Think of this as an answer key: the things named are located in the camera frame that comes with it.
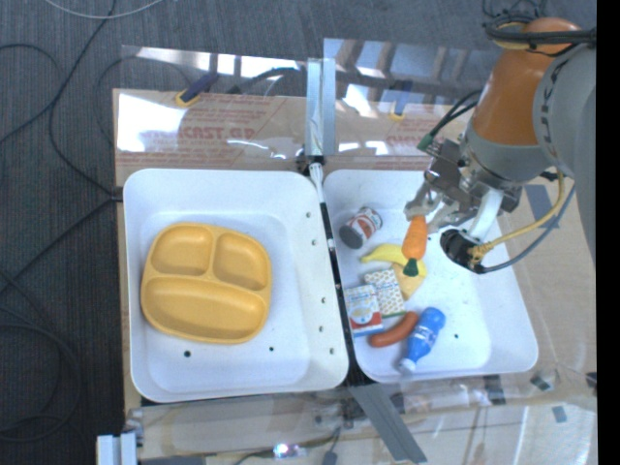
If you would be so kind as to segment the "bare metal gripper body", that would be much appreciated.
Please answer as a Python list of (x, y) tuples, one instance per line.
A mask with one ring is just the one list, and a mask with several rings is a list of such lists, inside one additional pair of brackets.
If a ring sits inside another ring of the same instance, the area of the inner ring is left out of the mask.
[(522, 186), (509, 182), (482, 166), (469, 148), (445, 139), (432, 141), (426, 152), (432, 156), (424, 173), (431, 190), (448, 202), (457, 202), (461, 213), (479, 210), (490, 193), (499, 195), (499, 211), (513, 212), (520, 203)]

